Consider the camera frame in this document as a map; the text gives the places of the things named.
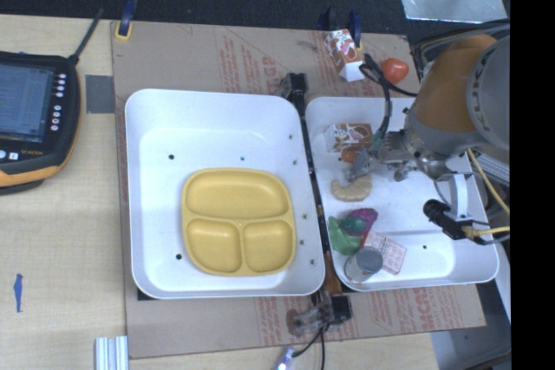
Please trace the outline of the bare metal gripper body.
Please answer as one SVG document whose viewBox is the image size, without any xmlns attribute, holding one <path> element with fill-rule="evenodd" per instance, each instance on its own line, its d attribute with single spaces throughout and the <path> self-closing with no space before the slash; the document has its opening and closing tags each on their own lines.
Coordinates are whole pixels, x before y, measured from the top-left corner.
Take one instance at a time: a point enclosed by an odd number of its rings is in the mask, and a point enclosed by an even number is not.
<svg viewBox="0 0 555 370">
<path fill-rule="evenodd" d="M 426 146 L 413 129 L 388 132 L 375 158 L 393 173 L 399 166 L 411 166 L 413 172 L 422 172 L 430 179 L 441 179 L 451 173 L 447 156 Z"/>
</svg>

